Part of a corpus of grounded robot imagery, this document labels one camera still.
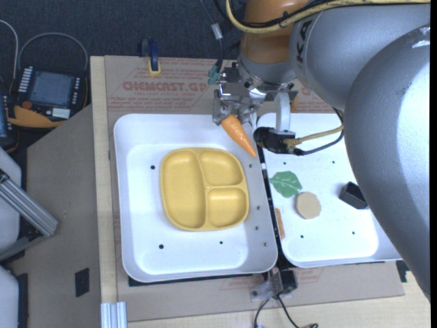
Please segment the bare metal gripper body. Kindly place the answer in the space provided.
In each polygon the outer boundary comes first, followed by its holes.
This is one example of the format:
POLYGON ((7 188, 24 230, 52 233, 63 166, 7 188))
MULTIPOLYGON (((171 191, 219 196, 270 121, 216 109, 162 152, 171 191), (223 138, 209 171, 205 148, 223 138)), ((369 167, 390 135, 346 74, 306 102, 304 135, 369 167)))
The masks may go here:
POLYGON ((292 83, 272 83, 248 72, 243 66, 226 67, 217 79, 214 99, 223 111, 256 111, 265 101, 284 95, 291 103, 297 97, 292 83))

